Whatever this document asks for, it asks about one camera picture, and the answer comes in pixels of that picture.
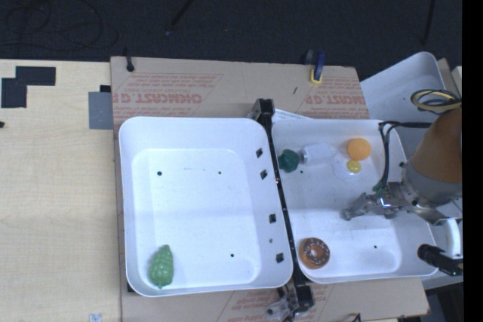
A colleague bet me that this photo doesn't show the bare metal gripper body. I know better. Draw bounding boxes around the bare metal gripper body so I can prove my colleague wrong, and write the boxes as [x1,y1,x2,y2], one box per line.
[375,181,451,226]

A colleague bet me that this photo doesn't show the brown doughnut with sprinkles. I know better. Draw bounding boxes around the brown doughnut with sprinkles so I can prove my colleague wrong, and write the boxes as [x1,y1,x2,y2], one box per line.
[298,237,331,270]

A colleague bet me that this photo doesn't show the orange ball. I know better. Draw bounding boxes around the orange ball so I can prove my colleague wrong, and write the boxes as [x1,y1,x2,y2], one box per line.
[346,137,373,162]

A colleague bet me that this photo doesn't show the black block with thin wires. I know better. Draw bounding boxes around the black block with thin wires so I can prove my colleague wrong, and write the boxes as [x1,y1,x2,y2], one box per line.
[293,283,316,313]

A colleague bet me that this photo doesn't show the green broccoli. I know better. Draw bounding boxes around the green broccoli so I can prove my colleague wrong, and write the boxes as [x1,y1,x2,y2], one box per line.
[277,148,301,174]

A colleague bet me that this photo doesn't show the clear plastic bottle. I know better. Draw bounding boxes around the clear plastic bottle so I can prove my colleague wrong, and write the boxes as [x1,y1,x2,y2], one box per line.
[299,142,334,167]

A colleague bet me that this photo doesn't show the brown cardboard board red print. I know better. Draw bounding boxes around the brown cardboard board red print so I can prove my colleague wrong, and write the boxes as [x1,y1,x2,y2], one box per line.
[109,56,432,322]

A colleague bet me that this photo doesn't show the white plastic tray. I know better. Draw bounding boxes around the white plastic tray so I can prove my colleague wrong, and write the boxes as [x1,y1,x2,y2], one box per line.
[270,118,439,284]
[118,115,294,298]

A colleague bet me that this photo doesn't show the green grapes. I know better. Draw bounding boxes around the green grapes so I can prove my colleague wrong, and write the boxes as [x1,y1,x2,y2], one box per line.
[148,244,176,290]

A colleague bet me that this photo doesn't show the black cylinder on white bracket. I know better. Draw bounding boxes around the black cylinder on white bracket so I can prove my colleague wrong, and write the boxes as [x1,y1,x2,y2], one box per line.
[416,216,464,277]

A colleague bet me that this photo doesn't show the white paper sheet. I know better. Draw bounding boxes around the white paper sheet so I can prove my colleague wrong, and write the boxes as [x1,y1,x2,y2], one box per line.
[272,108,315,122]

